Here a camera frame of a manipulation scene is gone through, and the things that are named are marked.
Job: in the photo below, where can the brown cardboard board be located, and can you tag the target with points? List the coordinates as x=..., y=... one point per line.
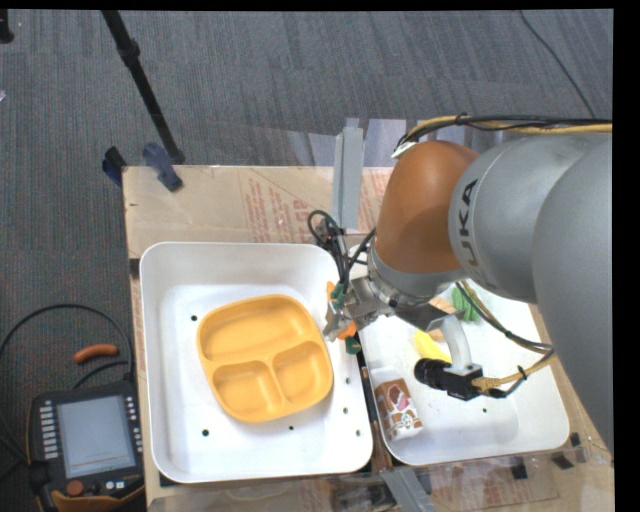
x=210, y=205

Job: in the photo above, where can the yellow banana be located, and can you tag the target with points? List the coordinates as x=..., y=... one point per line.
x=430, y=345

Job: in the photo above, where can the green toy vegetable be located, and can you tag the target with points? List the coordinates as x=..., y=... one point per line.
x=462, y=305

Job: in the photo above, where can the yellow divided plate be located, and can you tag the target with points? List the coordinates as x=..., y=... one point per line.
x=265, y=357

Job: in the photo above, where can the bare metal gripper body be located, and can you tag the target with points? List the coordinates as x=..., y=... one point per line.
x=367, y=302

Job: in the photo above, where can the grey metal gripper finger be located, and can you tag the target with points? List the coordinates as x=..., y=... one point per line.
x=332, y=322

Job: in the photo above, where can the brown sausage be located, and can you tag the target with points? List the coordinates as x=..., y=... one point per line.
x=95, y=352

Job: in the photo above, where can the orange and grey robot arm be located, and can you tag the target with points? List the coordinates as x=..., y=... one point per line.
x=525, y=215

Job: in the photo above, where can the brown and white carton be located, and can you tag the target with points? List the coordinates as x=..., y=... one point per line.
x=397, y=407

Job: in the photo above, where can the black cylinder on white bracket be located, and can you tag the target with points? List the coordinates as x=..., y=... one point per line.
x=447, y=376

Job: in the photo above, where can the black tripod leg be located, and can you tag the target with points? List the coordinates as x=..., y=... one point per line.
x=145, y=95

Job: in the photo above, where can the thin black rod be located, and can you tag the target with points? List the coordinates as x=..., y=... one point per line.
x=370, y=400

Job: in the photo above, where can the orange carrot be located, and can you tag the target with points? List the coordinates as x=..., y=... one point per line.
x=348, y=330

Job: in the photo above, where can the pale orange toy bread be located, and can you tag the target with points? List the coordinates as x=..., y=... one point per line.
x=440, y=304

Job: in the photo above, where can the white plastic tray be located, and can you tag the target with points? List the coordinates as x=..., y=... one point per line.
x=170, y=350
x=500, y=415

